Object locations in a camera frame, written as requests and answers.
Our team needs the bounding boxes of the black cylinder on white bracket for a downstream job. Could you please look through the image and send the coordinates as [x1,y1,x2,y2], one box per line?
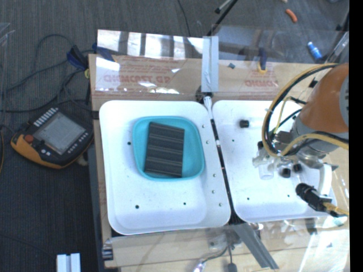
[295,164,333,213]

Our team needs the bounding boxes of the white plastic tray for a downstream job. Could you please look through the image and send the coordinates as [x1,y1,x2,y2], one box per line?
[98,99,231,236]
[212,99,339,224]

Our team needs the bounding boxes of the blue bottle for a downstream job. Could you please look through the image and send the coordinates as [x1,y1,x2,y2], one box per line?
[307,41,323,61]

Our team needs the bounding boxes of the blue bowl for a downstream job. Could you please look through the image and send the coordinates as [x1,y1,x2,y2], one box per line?
[132,116,206,182]

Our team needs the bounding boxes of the dark grey striped packet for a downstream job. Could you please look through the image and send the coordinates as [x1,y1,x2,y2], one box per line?
[143,121,186,179]

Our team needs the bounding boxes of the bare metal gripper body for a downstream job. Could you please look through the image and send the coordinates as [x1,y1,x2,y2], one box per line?
[271,130,327,170]

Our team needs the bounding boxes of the brown cardboard board red print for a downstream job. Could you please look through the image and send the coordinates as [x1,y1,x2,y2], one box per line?
[88,53,350,268]

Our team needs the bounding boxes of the orange sausage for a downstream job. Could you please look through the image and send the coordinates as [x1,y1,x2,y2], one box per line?
[285,8,298,24]

